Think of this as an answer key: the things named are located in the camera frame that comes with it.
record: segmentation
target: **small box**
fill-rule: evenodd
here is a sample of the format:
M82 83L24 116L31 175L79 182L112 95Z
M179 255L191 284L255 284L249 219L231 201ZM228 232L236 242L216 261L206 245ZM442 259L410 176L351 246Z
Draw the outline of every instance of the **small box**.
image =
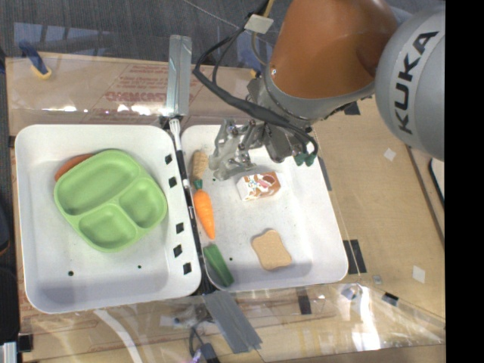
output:
M245 201L276 194L281 189L280 177L275 171L242 176L237 182L240 198Z

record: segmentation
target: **orange carrot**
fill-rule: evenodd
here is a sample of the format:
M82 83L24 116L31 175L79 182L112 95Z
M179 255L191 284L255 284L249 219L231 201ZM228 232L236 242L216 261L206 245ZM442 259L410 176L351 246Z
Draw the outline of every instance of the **orange carrot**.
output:
M210 239L215 239L215 219L213 218L213 208L210 196L202 189L201 179L194 181L194 207L198 219L205 229L206 234Z

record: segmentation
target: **hole in tray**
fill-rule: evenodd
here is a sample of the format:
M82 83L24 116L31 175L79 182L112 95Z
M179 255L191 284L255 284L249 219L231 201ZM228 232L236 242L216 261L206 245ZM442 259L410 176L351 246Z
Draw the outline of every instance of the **hole in tray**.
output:
M183 265L183 274L187 275L191 272L191 263L187 262Z
M183 250L181 244L179 244L177 247L173 247L173 255L175 256L175 258L182 254L182 252Z
M172 178L169 178L168 184L169 184L170 188L175 187L176 186L176 177L173 176Z

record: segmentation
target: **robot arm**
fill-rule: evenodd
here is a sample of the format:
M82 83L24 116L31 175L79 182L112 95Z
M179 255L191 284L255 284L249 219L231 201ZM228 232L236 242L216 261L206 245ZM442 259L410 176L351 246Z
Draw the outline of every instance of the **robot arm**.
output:
M256 13L268 16L272 1L266 1ZM229 37L225 42L227 47L243 31L244 28L241 28ZM219 97L253 117L244 126L236 126L231 119L223 122L209 162L210 168L215 171L214 176L225 180L252 169L255 164L250 160L249 151L263 145L276 163L293 157L298 165L311 165L318 148L308 134L312 124L373 93L390 130L407 143L403 138L407 136L401 136L399 132L402 131L402 125L410 125L411 121L417 123L414 116L421 112L410 110L410 107L417 106L416 102L424 95L416 95L417 89L412 89L412 96L408 96L406 101L407 113L403 113L402 109L395 110L395 103L401 94L400 86L396 86L399 72L391 73L391 70L396 67L399 47L400 50L403 45L408 47L409 41L402 39L410 33L413 34L407 29L402 34L395 15L384 0L293 0L271 60L265 65L261 76L253 79L247 87L253 102L234 98L218 87L216 69L212 82L203 76L199 71L203 55L194 74ZM392 46L393 52L386 51L387 45ZM433 54L430 46L429 43L427 54ZM403 57L399 61L403 73L411 72L413 67L410 65L417 60L417 56L412 54L411 57L411 60ZM436 54L428 59L439 59L439 56ZM427 74L443 76L442 65L432 65ZM419 92L425 93L426 89L423 87ZM443 117L443 101L439 100L439 96L436 98L437 106L425 111L426 116L431 113L436 118ZM439 113L436 107L440 103L442 112ZM394 111L402 118L401 122L393 114ZM417 135L416 131L416 128L411 130L412 144L416 136L417 139L418 136L424 136L422 133ZM436 138L435 135L424 137Z

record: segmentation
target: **black connector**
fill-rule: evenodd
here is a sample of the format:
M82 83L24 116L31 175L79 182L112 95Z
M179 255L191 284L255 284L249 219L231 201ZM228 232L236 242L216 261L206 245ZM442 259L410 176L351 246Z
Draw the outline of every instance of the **black connector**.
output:
M205 358L207 363L220 363L219 358L217 358L217 354L215 354L215 350L210 343L204 343L200 347L200 351L202 352L202 356Z

